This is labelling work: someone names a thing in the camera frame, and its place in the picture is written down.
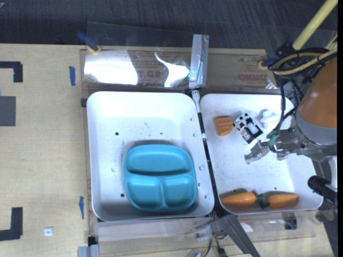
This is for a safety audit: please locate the orange carrot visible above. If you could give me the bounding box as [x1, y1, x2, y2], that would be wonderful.
[258, 193, 300, 210]
[220, 191, 266, 207]

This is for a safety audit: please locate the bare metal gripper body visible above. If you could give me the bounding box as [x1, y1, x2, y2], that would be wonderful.
[267, 128, 338, 162]

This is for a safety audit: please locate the blue divided plate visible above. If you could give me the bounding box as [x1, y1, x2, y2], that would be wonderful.
[123, 143, 198, 213]

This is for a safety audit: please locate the white plastic tray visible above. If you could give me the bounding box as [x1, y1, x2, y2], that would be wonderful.
[86, 90, 215, 222]
[199, 93, 324, 215]

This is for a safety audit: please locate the orange square biscuit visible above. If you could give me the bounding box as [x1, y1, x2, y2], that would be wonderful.
[213, 115, 233, 137]

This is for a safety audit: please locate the black and white packet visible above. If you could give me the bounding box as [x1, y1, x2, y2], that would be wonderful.
[232, 112, 264, 145]

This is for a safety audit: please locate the black cylinder on white bracket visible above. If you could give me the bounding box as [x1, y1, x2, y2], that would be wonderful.
[307, 155, 338, 206]

